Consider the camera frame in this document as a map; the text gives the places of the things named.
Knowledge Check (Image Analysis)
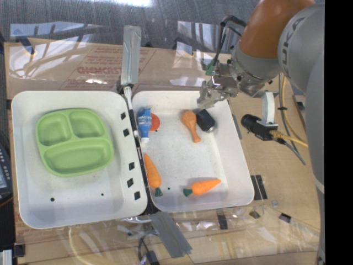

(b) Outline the orange toy chicken drumstick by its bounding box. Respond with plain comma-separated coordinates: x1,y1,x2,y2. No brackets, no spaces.
181,110,202,144

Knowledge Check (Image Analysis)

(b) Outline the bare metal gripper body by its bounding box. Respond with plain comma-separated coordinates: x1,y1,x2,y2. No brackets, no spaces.
211,62,267,98

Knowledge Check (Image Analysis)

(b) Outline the brown cardboard board red print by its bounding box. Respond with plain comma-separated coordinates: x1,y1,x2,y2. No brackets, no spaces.
3,37,322,265

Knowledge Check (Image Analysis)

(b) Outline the red round toy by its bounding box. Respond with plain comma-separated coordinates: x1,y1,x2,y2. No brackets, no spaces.
150,113,161,133

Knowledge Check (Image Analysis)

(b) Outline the black cylinder on white bracket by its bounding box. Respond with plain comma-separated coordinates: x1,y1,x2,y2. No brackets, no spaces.
240,91,280,142

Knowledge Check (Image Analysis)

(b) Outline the black block with thin wires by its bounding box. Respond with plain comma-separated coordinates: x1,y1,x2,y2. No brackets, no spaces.
145,250,160,265

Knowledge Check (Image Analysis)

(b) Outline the green divided plate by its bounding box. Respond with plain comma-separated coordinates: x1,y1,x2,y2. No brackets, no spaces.
35,107,115,178

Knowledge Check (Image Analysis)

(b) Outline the black can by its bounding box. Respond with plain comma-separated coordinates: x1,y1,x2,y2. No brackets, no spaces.
195,108,217,134

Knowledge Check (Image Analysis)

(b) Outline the blue and white bottle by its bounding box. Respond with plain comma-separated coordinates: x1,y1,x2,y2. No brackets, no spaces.
136,107,153,145

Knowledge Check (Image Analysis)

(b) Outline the white plastic tray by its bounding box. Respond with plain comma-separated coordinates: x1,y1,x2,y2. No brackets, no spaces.
131,89,255,214
10,90,148,230

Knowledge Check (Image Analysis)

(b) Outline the orange carrot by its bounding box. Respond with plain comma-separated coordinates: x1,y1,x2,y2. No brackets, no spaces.
143,153,164,198
183,178,222,198

